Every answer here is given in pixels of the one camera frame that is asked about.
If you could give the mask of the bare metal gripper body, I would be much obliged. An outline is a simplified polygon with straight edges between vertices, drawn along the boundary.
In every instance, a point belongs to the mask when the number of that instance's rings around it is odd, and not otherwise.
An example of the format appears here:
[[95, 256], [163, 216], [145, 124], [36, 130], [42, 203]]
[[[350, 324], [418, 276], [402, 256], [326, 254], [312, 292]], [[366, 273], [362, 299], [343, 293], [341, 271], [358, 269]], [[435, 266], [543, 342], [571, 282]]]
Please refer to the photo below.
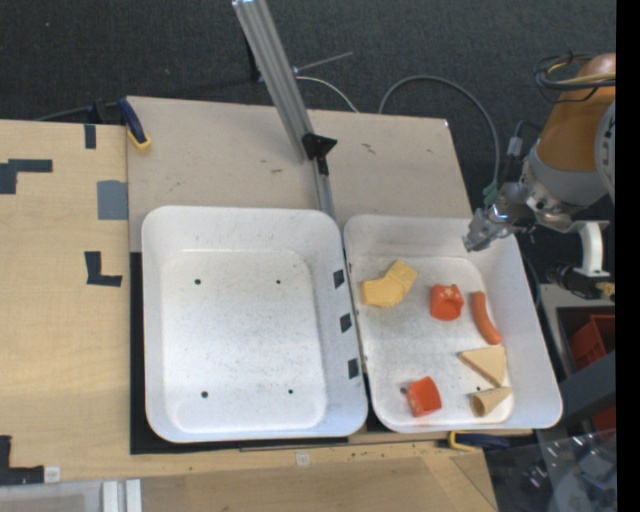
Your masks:
[[583, 206], [566, 203], [549, 192], [537, 178], [524, 173], [505, 182], [491, 205], [491, 220], [510, 232], [543, 226], [568, 232]]

